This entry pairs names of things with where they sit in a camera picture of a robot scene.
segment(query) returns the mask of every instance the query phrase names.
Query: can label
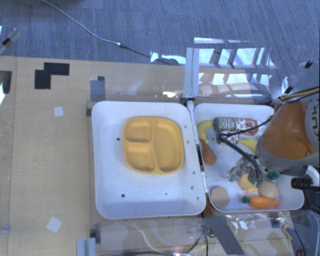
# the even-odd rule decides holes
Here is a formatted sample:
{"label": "can label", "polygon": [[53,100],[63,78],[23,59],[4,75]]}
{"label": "can label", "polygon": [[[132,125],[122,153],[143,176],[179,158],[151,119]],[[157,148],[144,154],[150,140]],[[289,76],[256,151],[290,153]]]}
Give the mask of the can label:
{"label": "can label", "polygon": [[[257,120],[249,118],[233,118],[233,117],[217,117],[213,120],[213,128],[216,132],[219,131],[234,131],[247,130],[258,125]],[[259,128],[246,131],[243,134],[253,136],[259,131]]]}
{"label": "can label", "polygon": [[[216,138],[217,138],[217,143],[218,144],[221,144],[221,141],[218,139],[219,135],[223,133],[225,135],[228,135],[228,134],[232,134],[234,133],[234,131],[230,131],[230,130],[224,130],[224,131],[219,131],[217,134],[216,134]],[[231,142],[232,144],[236,145],[238,144],[239,142],[239,135],[238,134],[235,134],[235,135],[231,135],[230,137],[228,137],[226,139],[227,141]]]}

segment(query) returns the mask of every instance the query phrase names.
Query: wooden table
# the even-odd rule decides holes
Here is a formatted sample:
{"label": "wooden table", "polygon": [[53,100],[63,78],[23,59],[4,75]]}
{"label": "wooden table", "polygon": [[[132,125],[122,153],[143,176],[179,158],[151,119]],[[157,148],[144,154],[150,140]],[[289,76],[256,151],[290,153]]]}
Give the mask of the wooden table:
{"label": "wooden table", "polygon": [[[69,76],[51,77],[51,90],[35,89],[35,70],[43,70],[44,62],[70,64]],[[8,239],[0,234],[0,254],[6,255],[8,248],[10,256],[76,255],[77,239],[87,239],[91,229],[86,116],[90,79],[105,77],[108,99],[120,98],[123,92],[135,94],[138,100],[155,99],[155,95],[162,99],[163,91],[182,91],[184,67],[1,56],[0,70],[13,71],[11,93],[0,106],[0,118],[5,118],[6,110],[12,113],[7,118],[14,118],[13,142],[7,142],[12,145],[12,154],[1,144],[1,155],[5,156],[1,161],[7,160],[1,162],[0,178],[8,179],[11,167],[11,187],[10,197],[0,187],[0,206],[6,205],[0,213],[5,216],[9,207],[11,230]],[[55,116],[56,107],[63,108],[62,116]],[[62,222],[57,233],[46,228],[51,217]],[[110,251],[150,245],[164,250],[167,245],[159,242],[159,237],[172,239],[175,232],[186,229],[183,218],[127,223],[136,227],[125,229],[125,221],[104,220],[107,232],[101,237],[107,240]],[[257,250],[261,254],[293,253],[282,230],[267,225],[252,232],[260,234],[257,239],[248,240],[250,235],[245,233],[239,237],[249,255]],[[216,238],[209,240],[209,248],[215,255],[223,255]],[[204,255],[205,251],[201,242],[194,254]]]}

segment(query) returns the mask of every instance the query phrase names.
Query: yellow plate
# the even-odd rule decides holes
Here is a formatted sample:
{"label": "yellow plate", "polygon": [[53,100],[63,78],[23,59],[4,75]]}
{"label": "yellow plate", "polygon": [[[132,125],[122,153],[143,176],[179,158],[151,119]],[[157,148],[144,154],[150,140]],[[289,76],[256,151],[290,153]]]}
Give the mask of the yellow plate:
{"label": "yellow plate", "polygon": [[126,164],[139,173],[171,174],[185,160],[180,128],[167,118],[130,119],[124,126],[122,143]]}

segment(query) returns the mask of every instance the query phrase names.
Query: black cable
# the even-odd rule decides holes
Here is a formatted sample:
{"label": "black cable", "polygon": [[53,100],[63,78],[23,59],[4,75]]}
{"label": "black cable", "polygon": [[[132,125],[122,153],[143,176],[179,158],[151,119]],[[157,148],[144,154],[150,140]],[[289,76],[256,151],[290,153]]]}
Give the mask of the black cable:
{"label": "black cable", "polygon": [[[214,54],[218,54],[220,56],[222,56],[221,52],[218,52],[218,51],[213,51]],[[233,69],[236,69],[235,66],[231,63],[231,61],[228,59],[228,62],[227,62]]]}
{"label": "black cable", "polygon": [[[190,253],[193,248],[195,248],[199,241],[200,241],[201,237],[199,237],[195,243],[185,252],[186,254]],[[144,255],[144,254],[155,254],[155,255],[163,255],[163,256],[173,256],[173,253],[170,252],[164,252],[164,251],[155,251],[155,250],[145,250],[145,251],[141,251],[141,252],[134,252],[134,251],[130,251],[130,252],[124,252],[124,253],[119,253],[119,254],[111,254],[110,256],[138,256],[138,255]]]}
{"label": "black cable", "polygon": [[[67,14],[66,12],[64,12],[63,10],[61,10],[60,8],[58,8],[57,6],[55,6],[54,4],[52,4],[52,3],[50,3],[50,2],[48,2],[48,1],[46,1],[46,0],[40,0],[40,1],[46,3],[47,5],[52,6],[53,8],[55,8],[56,10],[58,10],[59,12],[61,12],[61,13],[64,14],[65,16],[67,16],[69,19],[71,19],[72,21],[74,21],[75,23],[77,23],[79,26],[81,26],[84,30],[86,30],[89,34],[91,34],[91,35],[94,36],[95,38],[97,38],[97,39],[99,39],[99,40],[102,40],[102,41],[105,41],[105,42],[108,42],[108,43],[111,43],[111,44],[114,44],[114,45],[117,45],[117,46],[119,46],[120,48],[127,49],[127,50],[129,50],[129,51],[131,51],[131,52],[133,52],[133,53],[136,53],[136,54],[139,54],[139,55],[141,55],[141,56],[144,56],[144,57],[147,57],[147,58],[151,59],[151,56],[146,55],[146,54],[143,54],[143,53],[141,53],[141,52],[139,52],[139,51],[136,51],[136,50],[134,50],[134,49],[131,49],[131,48],[129,48],[128,46],[126,46],[125,44],[122,44],[122,43],[119,43],[119,42],[115,42],[115,41],[111,41],[111,40],[108,40],[108,39],[104,39],[104,38],[96,35],[96,34],[93,33],[90,29],[88,29],[86,26],[82,25],[79,21],[75,20],[73,17],[71,17],[69,14]],[[167,65],[171,65],[170,63],[165,62],[165,61],[160,60],[160,59],[157,59],[157,61],[162,62],[162,63],[167,64]]]}
{"label": "black cable", "polygon": [[250,128],[248,128],[248,129],[245,129],[245,130],[235,131],[235,132],[228,133],[228,134],[221,133],[220,135],[225,136],[225,138],[229,138],[230,136],[233,136],[233,135],[244,134],[244,133],[246,133],[246,132],[250,132],[250,131],[252,131],[252,130],[254,130],[254,129],[257,129],[257,128],[261,127],[261,126],[264,126],[265,124],[267,124],[268,122],[270,122],[271,119],[272,119],[272,117],[273,117],[273,115],[269,116],[264,122],[260,123],[259,125],[254,126],[254,127],[250,127]]}
{"label": "black cable", "polygon": [[300,238],[300,235],[298,234],[298,232],[295,229],[293,229],[293,231],[295,232],[296,236],[298,237],[298,239],[300,241],[300,244],[301,244],[302,250],[303,250],[303,256],[306,256],[306,250],[305,250],[304,244]]}
{"label": "black cable", "polygon": [[238,134],[243,134],[243,133],[246,133],[246,132],[249,132],[249,131],[252,131],[254,129],[257,129],[261,126],[264,126],[265,124],[267,124],[268,122],[270,122],[270,120],[272,119],[273,115],[269,116],[267,118],[266,121],[262,122],[261,124],[257,125],[257,126],[254,126],[254,127],[251,127],[251,128],[248,128],[248,129],[245,129],[245,130],[239,130],[239,131],[236,131],[236,132],[232,132],[232,133],[228,133],[228,134],[225,134],[225,133],[221,133],[219,134],[219,136],[217,137],[217,139],[223,143],[225,143],[226,145],[228,145],[230,148],[232,148],[233,150],[237,151],[239,154],[241,154],[245,159],[247,159],[254,167],[254,170],[255,170],[255,177],[256,179],[258,179],[259,177],[259,170],[260,170],[260,167],[258,166],[257,162],[254,161],[252,159],[252,157],[244,152],[241,148],[239,148],[238,146],[232,144],[231,142],[229,142],[227,140],[227,138],[229,138],[230,136],[233,136],[233,135],[238,135]]}
{"label": "black cable", "polygon": [[320,215],[320,208],[314,206],[313,204],[311,204],[310,210],[313,211],[314,213]]}
{"label": "black cable", "polygon": [[315,87],[308,88],[308,89],[303,89],[303,90],[300,90],[300,91],[297,91],[297,92],[293,92],[292,94],[305,93],[305,92],[312,91],[312,90],[317,89],[317,88],[319,88],[319,86],[315,86]]}
{"label": "black cable", "polygon": [[208,244],[207,234],[205,234],[205,244],[206,244],[206,253],[205,253],[205,256],[208,256],[209,244]]}
{"label": "black cable", "polygon": [[195,241],[195,243],[185,253],[186,254],[190,253],[193,250],[193,248],[195,248],[198,245],[200,239],[201,239],[201,236]]}
{"label": "black cable", "polygon": [[287,103],[294,103],[294,102],[297,102],[297,101],[300,101],[301,99],[304,99],[306,97],[309,97],[311,95],[315,95],[315,94],[318,94],[319,92],[314,92],[314,93],[311,93],[311,94],[308,94],[308,95],[304,95],[304,96],[301,96],[300,98],[297,98],[297,99],[294,99],[294,100],[288,100],[286,101]]}
{"label": "black cable", "polygon": [[[143,57],[146,57],[146,58],[151,59],[151,56],[146,55],[146,54],[144,54],[144,53],[141,53],[141,52],[139,52],[139,51],[136,51],[136,50],[134,50],[134,49],[131,49],[131,48],[129,48],[128,46],[126,46],[125,44],[123,44],[123,43],[120,43],[118,46],[119,46],[120,48],[127,49],[127,50],[129,50],[129,51],[131,51],[131,52],[133,52],[133,53],[135,53],[135,54],[139,54],[139,55],[141,55],[141,56],[143,56]],[[170,63],[165,62],[165,61],[163,61],[163,60],[161,60],[161,59],[156,59],[156,60],[157,60],[158,62],[162,62],[162,63],[164,63],[164,64],[167,64],[167,65],[170,65],[170,66],[171,66]]]}

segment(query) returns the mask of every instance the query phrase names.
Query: toy carrot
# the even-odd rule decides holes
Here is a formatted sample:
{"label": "toy carrot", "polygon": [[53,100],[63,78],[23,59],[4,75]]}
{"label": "toy carrot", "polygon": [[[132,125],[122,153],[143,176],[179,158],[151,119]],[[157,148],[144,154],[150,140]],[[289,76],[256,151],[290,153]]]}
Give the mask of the toy carrot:
{"label": "toy carrot", "polygon": [[255,208],[267,208],[280,205],[279,201],[269,199],[263,196],[252,196],[251,198],[244,196],[242,198],[243,203],[250,203]]}

